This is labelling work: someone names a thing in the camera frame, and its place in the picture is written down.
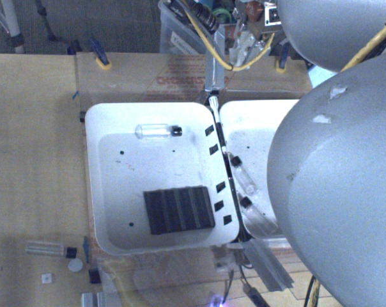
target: blue clamp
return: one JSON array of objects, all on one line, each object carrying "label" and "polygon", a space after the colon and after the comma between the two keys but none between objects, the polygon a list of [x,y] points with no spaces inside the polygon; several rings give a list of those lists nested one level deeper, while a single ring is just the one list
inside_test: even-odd
[{"label": "blue clamp", "polygon": [[108,70],[112,66],[111,62],[109,61],[108,57],[106,56],[106,53],[104,51],[104,48],[101,46],[99,41],[95,38],[89,38],[89,43],[91,44],[92,51],[95,53],[96,56],[96,63],[103,69]]}]

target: wooden surface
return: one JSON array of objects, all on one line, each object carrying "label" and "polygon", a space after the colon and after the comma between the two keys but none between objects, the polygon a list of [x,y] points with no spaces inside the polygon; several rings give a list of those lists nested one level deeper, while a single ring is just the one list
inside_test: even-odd
[{"label": "wooden surface", "polygon": [[[0,55],[0,306],[80,306],[83,292],[102,291],[89,284],[90,265],[72,273],[66,259],[24,254],[27,239],[57,240],[78,247],[85,261],[81,245],[90,233],[76,76],[71,56]],[[208,276],[211,257],[208,249],[133,256],[111,270],[128,274],[121,289],[132,306],[206,306],[209,295],[223,294],[227,278]],[[295,280],[284,292],[266,292],[254,272],[247,275],[271,307],[301,307],[310,274],[297,261],[284,266]],[[53,283],[43,285],[46,272]],[[163,286],[164,274],[177,275],[176,285]],[[235,278],[226,305],[251,306]],[[320,307],[339,306],[321,295]]]}]

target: white cap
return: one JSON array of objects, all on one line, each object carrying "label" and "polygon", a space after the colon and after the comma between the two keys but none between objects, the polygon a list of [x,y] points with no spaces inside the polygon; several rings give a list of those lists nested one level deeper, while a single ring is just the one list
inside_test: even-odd
[{"label": "white cap", "polygon": [[84,263],[79,258],[71,259],[70,263],[68,264],[68,268],[71,272],[79,272],[83,266]]}]

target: yellow cable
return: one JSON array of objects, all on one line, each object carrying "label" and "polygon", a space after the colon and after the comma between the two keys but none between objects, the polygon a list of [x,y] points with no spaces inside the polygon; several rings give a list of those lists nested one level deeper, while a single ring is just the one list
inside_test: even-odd
[{"label": "yellow cable", "polygon": [[386,26],[381,29],[356,55],[342,68],[341,72],[358,65],[380,42],[386,39]]},{"label": "yellow cable", "polygon": [[[185,5],[187,6],[187,3],[186,3],[186,0],[181,0],[182,2],[185,3]],[[205,47],[207,48],[207,50],[209,50],[209,52],[212,54],[212,56],[217,60],[217,62],[220,63],[220,65],[222,65],[226,70],[232,70],[234,72],[239,72],[241,70],[244,70],[246,69],[247,67],[250,67],[252,64],[254,64],[259,58],[261,58],[262,56],[264,56],[264,54],[266,53],[266,51],[268,50],[268,48],[271,46],[271,42],[272,42],[272,39],[274,37],[274,33],[271,35],[270,39],[267,41],[264,49],[251,61],[249,61],[248,63],[246,63],[245,65],[242,65],[242,66],[239,66],[239,67],[235,67],[229,63],[226,63],[220,56],[219,54],[217,53],[217,51],[214,49],[213,45],[208,41],[206,35],[201,31],[201,29],[199,28],[199,26],[196,24],[195,20],[188,14],[186,13],[187,17],[189,18],[190,22],[192,23],[192,25],[194,26],[194,29],[196,30],[196,32],[198,33],[198,35],[200,36],[200,39],[203,41],[203,43],[205,44]]]}]

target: black rectangular object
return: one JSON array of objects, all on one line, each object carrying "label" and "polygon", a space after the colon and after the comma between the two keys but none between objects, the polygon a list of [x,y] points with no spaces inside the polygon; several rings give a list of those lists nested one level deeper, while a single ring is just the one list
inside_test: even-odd
[{"label": "black rectangular object", "polygon": [[215,226],[207,187],[182,187],[143,192],[153,235]]}]

